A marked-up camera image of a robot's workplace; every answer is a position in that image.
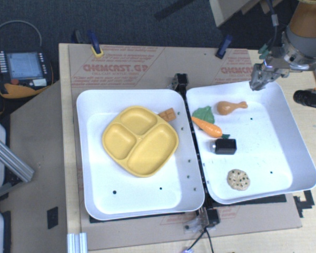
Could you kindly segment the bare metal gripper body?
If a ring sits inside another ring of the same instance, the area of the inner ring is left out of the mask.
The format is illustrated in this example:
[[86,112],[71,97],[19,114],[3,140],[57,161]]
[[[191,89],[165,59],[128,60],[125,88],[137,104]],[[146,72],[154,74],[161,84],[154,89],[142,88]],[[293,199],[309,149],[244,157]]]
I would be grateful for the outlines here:
[[262,69],[267,77],[286,77],[291,72],[310,71],[311,64],[296,48],[274,47],[264,59]]

